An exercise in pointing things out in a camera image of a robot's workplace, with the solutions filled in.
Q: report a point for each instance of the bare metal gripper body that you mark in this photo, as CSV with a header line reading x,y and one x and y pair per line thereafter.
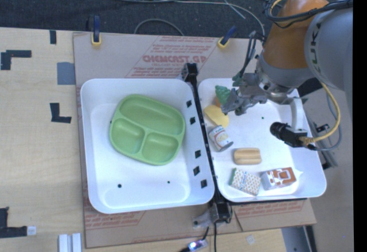
x,y
253,89

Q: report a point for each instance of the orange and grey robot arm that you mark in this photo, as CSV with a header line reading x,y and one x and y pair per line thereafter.
x,y
289,41

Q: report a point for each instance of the green divided plate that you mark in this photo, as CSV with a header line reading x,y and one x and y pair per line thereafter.
x,y
146,127

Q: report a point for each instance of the white plastic tray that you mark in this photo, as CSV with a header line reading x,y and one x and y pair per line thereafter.
x,y
137,188
258,130

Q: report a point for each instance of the black cylinder on white bracket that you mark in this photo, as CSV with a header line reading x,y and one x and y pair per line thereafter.
x,y
286,133

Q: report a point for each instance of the tan bread bun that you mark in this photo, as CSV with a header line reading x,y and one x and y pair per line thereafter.
x,y
247,156

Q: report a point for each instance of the brown cardboard board, red print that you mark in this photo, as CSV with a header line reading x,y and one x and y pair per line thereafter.
x,y
114,56

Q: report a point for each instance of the yellow toy food wedge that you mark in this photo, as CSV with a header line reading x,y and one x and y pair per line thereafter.
x,y
215,116

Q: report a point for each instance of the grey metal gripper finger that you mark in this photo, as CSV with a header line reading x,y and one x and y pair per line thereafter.
x,y
230,102
243,108

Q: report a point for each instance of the orange carrot with green top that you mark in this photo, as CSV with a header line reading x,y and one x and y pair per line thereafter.
x,y
222,93

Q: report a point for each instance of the thin black rod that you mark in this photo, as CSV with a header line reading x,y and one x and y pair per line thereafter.
x,y
206,136

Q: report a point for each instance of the orange and white carton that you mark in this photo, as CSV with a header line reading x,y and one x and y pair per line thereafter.
x,y
278,178

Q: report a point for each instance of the white can with yellow picture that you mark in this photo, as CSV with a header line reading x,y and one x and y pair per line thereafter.
x,y
220,138

